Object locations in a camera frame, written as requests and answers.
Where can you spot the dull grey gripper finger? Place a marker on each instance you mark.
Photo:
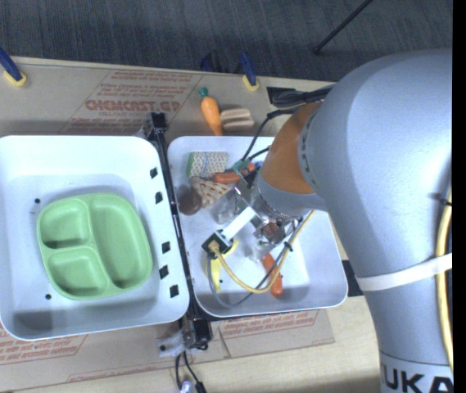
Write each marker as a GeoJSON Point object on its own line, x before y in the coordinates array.
{"type": "Point", "coordinates": [254, 254]}

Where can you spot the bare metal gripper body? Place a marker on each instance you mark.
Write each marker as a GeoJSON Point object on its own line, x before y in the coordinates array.
{"type": "Point", "coordinates": [268, 230]}

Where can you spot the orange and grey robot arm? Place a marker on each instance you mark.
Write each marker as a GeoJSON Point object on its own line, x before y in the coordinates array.
{"type": "Point", "coordinates": [384, 170]}

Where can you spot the long orange sausage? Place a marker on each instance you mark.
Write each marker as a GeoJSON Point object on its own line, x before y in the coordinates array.
{"type": "Point", "coordinates": [275, 287]}

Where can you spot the yellow banana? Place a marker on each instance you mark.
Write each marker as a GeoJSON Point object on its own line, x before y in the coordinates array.
{"type": "Point", "coordinates": [212, 270]}

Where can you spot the short orange sausage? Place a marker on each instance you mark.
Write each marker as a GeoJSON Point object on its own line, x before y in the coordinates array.
{"type": "Point", "coordinates": [226, 177]}

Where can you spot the white plastic tray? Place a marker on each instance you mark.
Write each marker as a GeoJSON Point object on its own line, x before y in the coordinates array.
{"type": "Point", "coordinates": [93, 158]}
{"type": "Point", "coordinates": [318, 276]}

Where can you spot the tan pizza slice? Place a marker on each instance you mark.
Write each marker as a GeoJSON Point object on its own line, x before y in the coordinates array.
{"type": "Point", "coordinates": [212, 191]}

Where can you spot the thin black rod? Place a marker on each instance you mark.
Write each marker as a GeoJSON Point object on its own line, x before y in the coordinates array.
{"type": "Point", "coordinates": [177, 236]}

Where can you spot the tan bread bun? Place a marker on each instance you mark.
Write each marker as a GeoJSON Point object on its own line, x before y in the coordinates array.
{"type": "Point", "coordinates": [236, 120]}

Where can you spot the orange carrot with green top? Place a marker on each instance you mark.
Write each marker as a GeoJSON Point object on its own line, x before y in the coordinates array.
{"type": "Point", "coordinates": [211, 113]}

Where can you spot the green divided plate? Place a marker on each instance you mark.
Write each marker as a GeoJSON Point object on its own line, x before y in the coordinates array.
{"type": "Point", "coordinates": [109, 236]}

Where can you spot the brown cardboard board red print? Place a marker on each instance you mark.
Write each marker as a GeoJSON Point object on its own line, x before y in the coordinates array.
{"type": "Point", "coordinates": [73, 96]}

